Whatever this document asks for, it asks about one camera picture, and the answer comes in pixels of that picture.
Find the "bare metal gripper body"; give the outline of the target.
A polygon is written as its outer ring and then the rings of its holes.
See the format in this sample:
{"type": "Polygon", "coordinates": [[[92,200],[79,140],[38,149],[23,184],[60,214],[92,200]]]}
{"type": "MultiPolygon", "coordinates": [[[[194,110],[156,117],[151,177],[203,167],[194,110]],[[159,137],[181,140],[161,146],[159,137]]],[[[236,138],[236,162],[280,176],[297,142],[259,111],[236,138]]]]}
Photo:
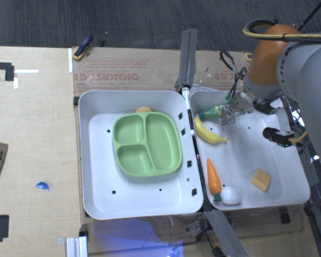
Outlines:
{"type": "Polygon", "coordinates": [[[258,111],[265,115],[273,115],[280,108],[274,108],[272,100],[264,99],[252,92],[235,92],[229,104],[226,106],[226,112],[240,111],[242,114],[249,114],[258,111]]]}

